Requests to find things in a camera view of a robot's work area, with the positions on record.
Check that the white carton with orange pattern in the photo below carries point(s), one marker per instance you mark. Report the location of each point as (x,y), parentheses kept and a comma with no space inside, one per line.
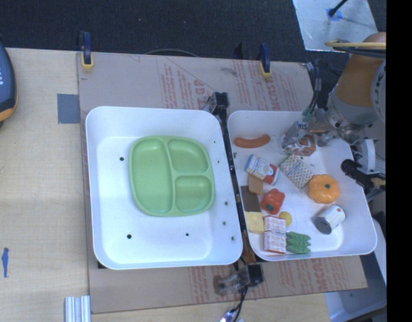
(296,171)

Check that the red bell pepper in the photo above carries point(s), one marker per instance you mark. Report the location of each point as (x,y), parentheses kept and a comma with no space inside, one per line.
(273,200)

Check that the thin black and white rod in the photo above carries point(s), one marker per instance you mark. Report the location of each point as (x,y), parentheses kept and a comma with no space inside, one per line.
(233,176)

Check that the white can with orange dot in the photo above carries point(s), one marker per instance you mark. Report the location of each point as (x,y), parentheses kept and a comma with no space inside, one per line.
(331,217)

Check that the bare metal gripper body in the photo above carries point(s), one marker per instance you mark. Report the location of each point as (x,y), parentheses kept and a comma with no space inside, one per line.
(326,124)

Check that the small yellow round piece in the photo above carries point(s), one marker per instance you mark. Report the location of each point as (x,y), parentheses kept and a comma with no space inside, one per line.
(286,218)

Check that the brown cardboard board red print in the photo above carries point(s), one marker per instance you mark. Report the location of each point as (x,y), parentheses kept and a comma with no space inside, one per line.
(132,79)

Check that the brown chocolate slab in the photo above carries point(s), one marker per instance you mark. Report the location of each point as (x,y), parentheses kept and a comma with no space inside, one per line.
(250,200)

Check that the orange and white carton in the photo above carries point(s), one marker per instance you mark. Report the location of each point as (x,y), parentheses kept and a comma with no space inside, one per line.
(305,148)

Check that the orange pumpkin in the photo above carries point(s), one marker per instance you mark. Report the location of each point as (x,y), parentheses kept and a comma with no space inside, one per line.
(323,189)

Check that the green pea pods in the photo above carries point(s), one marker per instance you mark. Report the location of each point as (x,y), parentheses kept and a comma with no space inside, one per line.
(298,243)

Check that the white plastic tray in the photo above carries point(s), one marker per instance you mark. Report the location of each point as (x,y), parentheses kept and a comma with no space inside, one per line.
(347,213)
(112,213)

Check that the orange juice carton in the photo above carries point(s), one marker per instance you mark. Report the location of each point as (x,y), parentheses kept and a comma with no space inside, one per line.
(274,235)

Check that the black cylinder on white bracket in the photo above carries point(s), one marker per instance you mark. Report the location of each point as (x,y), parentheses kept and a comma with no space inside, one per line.
(360,171)

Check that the tan bread slice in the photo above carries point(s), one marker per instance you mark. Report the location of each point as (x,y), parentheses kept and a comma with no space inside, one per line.
(255,184)

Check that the yellow cheese slice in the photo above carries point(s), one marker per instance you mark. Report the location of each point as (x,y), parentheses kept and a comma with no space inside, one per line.
(254,222)

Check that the blue white and red can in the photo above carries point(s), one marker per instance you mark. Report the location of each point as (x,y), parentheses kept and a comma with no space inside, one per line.
(263,170)

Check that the orange sausage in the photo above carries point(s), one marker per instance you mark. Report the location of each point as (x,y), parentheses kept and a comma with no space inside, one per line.
(251,141)

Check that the green divided plate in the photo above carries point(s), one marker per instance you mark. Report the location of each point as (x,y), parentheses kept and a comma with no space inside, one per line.
(149,176)

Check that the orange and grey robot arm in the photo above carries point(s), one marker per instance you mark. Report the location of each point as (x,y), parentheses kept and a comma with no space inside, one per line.
(357,79)

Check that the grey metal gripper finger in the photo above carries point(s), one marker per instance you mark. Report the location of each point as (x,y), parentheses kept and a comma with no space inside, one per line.
(323,141)
(293,133)

